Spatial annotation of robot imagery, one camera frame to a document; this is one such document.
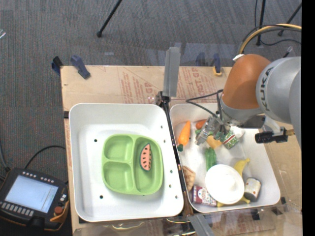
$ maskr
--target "toy watermelon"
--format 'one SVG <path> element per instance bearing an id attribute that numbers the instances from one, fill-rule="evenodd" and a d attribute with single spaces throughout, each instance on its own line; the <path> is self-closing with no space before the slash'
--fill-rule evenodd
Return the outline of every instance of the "toy watermelon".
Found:
<path id="1" fill-rule="evenodd" d="M 151 169 L 152 152 L 151 146 L 147 143 L 140 153 L 140 166 L 143 170 L 149 171 Z"/>

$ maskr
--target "yellow cable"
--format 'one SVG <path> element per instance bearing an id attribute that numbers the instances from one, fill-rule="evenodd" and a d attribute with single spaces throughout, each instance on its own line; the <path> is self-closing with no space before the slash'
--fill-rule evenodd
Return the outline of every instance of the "yellow cable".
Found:
<path id="1" fill-rule="evenodd" d="M 268 30 L 270 28 L 274 28 L 274 27 L 277 27 L 277 26 L 282 26 L 282 27 L 289 27 L 289 28 L 292 28 L 292 29 L 297 29 L 297 30 L 302 30 L 302 27 L 301 26 L 297 26 L 297 25 L 292 25 L 292 24 L 276 24 L 275 26 L 265 26 L 263 28 L 260 28 L 259 30 L 255 31 L 254 33 L 252 33 L 247 39 L 245 39 L 245 41 L 242 43 L 239 51 L 238 51 L 238 54 L 242 54 L 244 48 L 246 47 L 246 45 L 255 37 L 257 36 L 258 34 L 260 34 L 262 31 L 265 31 L 265 30 Z"/>

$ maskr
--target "green tray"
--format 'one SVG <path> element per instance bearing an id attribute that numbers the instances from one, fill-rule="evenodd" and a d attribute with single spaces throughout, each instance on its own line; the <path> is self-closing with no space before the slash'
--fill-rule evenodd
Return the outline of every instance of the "green tray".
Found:
<path id="1" fill-rule="evenodd" d="M 152 152 L 151 168 L 140 165 L 140 154 L 146 144 Z M 115 134 L 108 137 L 102 153 L 102 176 L 105 185 L 116 192 L 150 195 L 163 182 L 163 159 L 160 146 L 149 137 L 133 134 Z"/>

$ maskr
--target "tin can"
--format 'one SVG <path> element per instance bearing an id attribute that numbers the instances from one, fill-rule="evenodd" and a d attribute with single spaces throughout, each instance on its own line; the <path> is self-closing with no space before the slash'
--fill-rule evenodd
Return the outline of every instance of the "tin can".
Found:
<path id="1" fill-rule="evenodd" d="M 258 179 L 249 177 L 245 183 L 244 197 L 249 199 L 251 202 L 255 202 L 257 200 L 260 187 L 261 182 Z"/>

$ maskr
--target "carrot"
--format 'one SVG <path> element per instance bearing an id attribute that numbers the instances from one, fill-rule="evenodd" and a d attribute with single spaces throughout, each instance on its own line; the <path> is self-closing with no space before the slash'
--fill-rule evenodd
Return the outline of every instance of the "carrot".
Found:
<path id="1" fill-rule="evenodd" d="M 185 146 L 189 142 L 190 138 L 190 120 L 188 120 L 183 127 L 179 137 L 178 137 L 178 143 L 179 146 L 177 147 L 179 151 L 183 151 L 183 146 Z"/>
<path id="2" fill-rule="evenodd" d="M 201 129 L 205 122 L 206 122 L 206 119 L 198 121 L 196 123 L 196 129 Z"/>

